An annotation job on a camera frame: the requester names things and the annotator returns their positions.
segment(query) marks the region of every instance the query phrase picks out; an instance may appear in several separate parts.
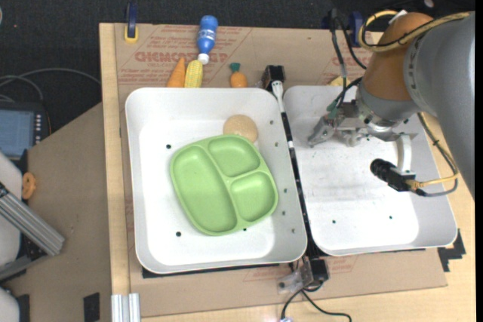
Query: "green divided plate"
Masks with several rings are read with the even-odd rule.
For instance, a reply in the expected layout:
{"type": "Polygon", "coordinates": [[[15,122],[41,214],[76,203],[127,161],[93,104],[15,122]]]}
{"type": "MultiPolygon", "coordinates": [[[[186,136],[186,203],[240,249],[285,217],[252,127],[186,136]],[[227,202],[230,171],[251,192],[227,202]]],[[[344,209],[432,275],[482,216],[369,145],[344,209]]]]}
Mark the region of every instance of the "green divided plate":
{"type": "Polygon", "coordinates": [[[208,235],[247,228],[277,207],[273,176],[242,136],[224,134],[184,146],[173,155],[170,174],[186,215],[208,235]]]}

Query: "wooden table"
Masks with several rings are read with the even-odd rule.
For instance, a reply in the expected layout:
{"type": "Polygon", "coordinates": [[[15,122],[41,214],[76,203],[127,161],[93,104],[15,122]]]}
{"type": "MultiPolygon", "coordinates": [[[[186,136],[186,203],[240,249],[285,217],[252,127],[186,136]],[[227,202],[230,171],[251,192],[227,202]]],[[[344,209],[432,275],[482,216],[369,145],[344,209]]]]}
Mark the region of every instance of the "wooden table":
{"type": "MultiPolygon", "coordinates": [[[[100,54],[112,294],[127,295],[131,293],[131,284],[128,269],[125,198],[122,179],[122,145],[119,136],[120,114],[115,27],[111,23],[100,24],[100,54]]],[[[438,155],[435,155],[435,159],[440,167],[441,174],[446,173],[442,159],[438,155]]],[[[460,184],[457,192],[450,196],[450,201],[464,241],[466,255],[460,260],[451,261],[451,271],[447,273],[447,287],[327,299],[318,302],[318,304],[329,311],[342,311],[350,314],[352,319],[356,321],[475,320],[475,202],[464,184],[460,184]]],[[[149,322],[192,320],[275,322],[280,317],[282,307],[283,304],[267,305],[149,317],[143,320],[149,322]]],[[[292,316],[295,321],[343,320],[341,317],[321,316],[308,302],[294,302],[288,309],[288,315],[292,316]]]]}

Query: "blue bottle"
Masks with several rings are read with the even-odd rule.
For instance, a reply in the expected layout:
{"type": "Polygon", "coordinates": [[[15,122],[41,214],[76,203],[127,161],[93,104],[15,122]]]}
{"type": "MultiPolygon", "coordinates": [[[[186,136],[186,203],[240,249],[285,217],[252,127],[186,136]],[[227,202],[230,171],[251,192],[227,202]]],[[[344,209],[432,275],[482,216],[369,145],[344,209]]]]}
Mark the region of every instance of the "blue bottle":
{"type": "Polygon", "coordinates": [[[196,44],[198,45],[199,55],[198,60],[204,65],[210,61],[209,53],[214,47],[214,41],[217,37],[218,20],[211,15],[204,15],[202,21],[199,24],[198,39],[196,44]]]}

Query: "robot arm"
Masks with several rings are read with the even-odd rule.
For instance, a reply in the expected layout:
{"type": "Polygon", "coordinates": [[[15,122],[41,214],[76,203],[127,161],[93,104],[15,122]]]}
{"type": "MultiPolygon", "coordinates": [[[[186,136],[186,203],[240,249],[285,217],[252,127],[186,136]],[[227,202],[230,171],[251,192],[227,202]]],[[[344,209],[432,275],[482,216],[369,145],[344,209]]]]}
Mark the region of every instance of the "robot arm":
{"type": "Polygon", "coordinates": [[[395,126],[415,113],[428,112],[438,118],[474,197],[475,13],[437,20],[419,13],[398,15],[375,45],[364,40],[369,22],[359,31],[359,41],[374,54],[356,98],[322,117],[309,144],[323,142],[334,132],[344,133],[351,146],[368,135],[397,140],[395,126]]]}

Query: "orange ring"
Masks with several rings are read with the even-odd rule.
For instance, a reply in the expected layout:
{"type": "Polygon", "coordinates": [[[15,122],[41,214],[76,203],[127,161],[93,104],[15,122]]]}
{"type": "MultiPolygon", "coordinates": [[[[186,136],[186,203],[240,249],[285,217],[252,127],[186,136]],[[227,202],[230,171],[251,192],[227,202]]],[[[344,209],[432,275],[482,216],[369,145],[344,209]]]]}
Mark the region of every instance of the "orange ring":
{"type": "Polygon", "coordinates": [[[35,176],[30,172],[25,172],[22,178],[22,199],[29,200],[37,188],[35,176]]]}

